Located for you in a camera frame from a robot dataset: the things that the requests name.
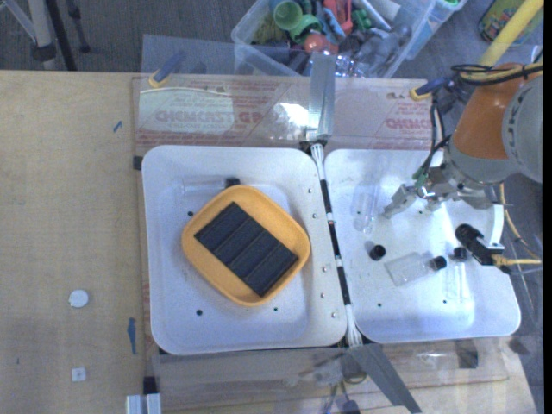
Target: yellow plastic tray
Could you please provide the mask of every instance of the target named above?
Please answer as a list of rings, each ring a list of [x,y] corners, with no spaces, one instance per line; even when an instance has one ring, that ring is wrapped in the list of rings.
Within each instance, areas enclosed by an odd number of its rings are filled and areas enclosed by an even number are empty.
[[[200,229],[215,219],[232,202],[238,204],[298,257],[278,282],[262,297],[194,237]],[[182,232],[182,249],[190,263],[220,293],[237,304],[255,306],[273,298],[301,270],[311,254],[311,243],[303,228],[271,198],[249,185],[234,185],[212,198],[186,224]]]

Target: yellow pole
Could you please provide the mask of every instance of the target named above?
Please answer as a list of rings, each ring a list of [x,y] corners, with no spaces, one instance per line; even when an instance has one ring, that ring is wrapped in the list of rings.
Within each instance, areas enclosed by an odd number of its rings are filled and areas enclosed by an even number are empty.
[[[544,0],[525,0],[481,56],[479,64],[494,66],[543,5]]]

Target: clear plastic vial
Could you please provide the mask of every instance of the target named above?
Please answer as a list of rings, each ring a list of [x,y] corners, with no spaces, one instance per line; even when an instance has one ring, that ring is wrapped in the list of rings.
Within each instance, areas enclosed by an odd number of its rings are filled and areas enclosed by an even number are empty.
[[[445,297],[449,302],[459,304],[471,300],[471,292],[466,276],[467,250],[464,247],[455,248],[450,256],[451,265],[444,275]]]
[[[378,215],[378,196],[380,186],[371,177],[354,189],[352,212],[355,214],[354,228],[369,235],[373,231],[374,221]]]
[[[447,260],[442,256],[430,258],[414,252],[386,262],[385,266],[393,284],[401,286],[441,270],[447,266]]]

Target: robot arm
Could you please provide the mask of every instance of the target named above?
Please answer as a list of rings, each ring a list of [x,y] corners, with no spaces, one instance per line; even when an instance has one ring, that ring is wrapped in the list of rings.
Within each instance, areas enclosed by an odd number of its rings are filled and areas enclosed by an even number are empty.
[[[384,215],[404,210],[416,196],[430,210],[448,199],[485,209],[492,205],[486,187],[513,173],[543,182],[542,73],[478,87],[444,145],[441,165],[429,167],[414,186],[401,185]]]

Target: clear plastic bottle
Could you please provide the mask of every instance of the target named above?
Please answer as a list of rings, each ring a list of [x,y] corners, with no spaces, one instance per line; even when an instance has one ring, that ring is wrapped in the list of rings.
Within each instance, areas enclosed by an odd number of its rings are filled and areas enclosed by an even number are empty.
[[[413,252],[386,262],[385,266],[393,284],[401,286],[441,270],[447,266],[447,260],[442,256],[431,258]]]

